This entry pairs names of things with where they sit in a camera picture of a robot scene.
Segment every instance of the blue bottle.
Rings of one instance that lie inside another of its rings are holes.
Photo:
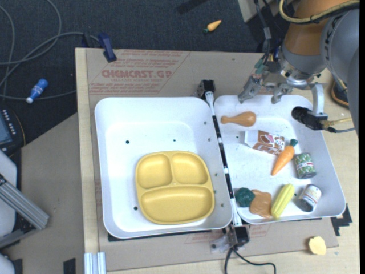
[[[30,96],[26,99],[27,103],[32,103],[35,98],[41,95],[43,90],[48,86],[48,81],[44,78],[40,79],[38,83],[30,91]]]

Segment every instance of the white tray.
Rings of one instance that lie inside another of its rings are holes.
[[[238,207],[238,214],[248,223],[262,224],[338,216],[346,207],[322,132],[313,131],[294,120],[291,111],[296,106],[312,109],[307,99],[297,95],[283,96],[277,104],[271,103],[271,95],[257,95],[243,104],[238,101],[237,96],[225,95],[217,98],[214,103],[233,189],[258,189],[271,193],[274,199],[283,184],[291,183],[295,186],[296,194],[293,200],[309,183],[318,186],[322,191],[322,197],[313,212],[303,212],[291,201],[279,220],[265,219],[251,214],[248,208]],[[236,116],[245,111],[256,114],[256,123],[251,127],[220,122],[222,116]],[[244,131],[247,130],[262,130],[284,136],[286,144],[291,138],[297,139],[299,143],[295,146],[295,153],[310,153],[317,175],[311,179],[298,179],[294,162],[291,162],[276,176],[271,176],[271,169],[277,157],[246,146]]]
[[[224,228],[232,220],[212,114],[197,98],[105,98],[95,107],[103,220],[120,239]],[[139,159],[152,152],[190,151],[206,163],[215,206],[192,223],[161,225],[141,213],[135,186]]]

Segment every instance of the small orange toy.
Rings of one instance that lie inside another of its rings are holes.
[[[221,118],[222,124],[235,123],[245,127],[251,127],[256,122],[256,114],[254,112],[243,112],[237,116],[223,116]]]
[[[219,21],[214,21],[214,22],[208,24],[206,26],[206,29],[203,29],[203,32],[208,33],[210,31],[215,30],[221,24],[221,22],[222,22],[222,20],[219,20]]]
[[[273,168],[273,171],[271,172],[271,175],[276,175],[279,170],[281,170],[289,161],[292,160],[294,156],[294,146],[298,144],[298,141],[295,139],[292,139],[290,141],[290,144],[288,146],[285,146],[284,150],[279,154],[278,159],[275,163],[275,166]]]

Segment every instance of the toy bread piece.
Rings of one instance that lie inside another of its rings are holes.
[[[271,215],[273,218],[278,219],[283,213],[285,207],[288,205],[291,198],[294,196],[294,186],[292,184],[284,185],[277,198],[271,207]]]
[[[257,189],[253,189],[252,193],[255,194],[255,198],[250,203],[249,211],[263,218],[270,218],[271,194]]]
[[[221,118],[222,124],[235,123],[245,127],[251,127],[256,122],[256,114],[254,112],[243,112],[237,116]]]
[[[298,141],[295,139],[292,139],[290,141],[290,144],[287,145],[284,150],[279,154],[278,159],[275,163],[275,166],[271,172],[271,175],[276,175],[279,170],[281,170],[285,165],[288,164],[289,161],[291,161],[294,157],[294,146],[297,145]]]

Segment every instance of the yellow sponge piece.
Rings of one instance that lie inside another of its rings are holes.
[[[313,254],[316,255],[325,255],[326,254],[326,243],[323,238],[320,236],[312,237],[309,240],[309,248]]]

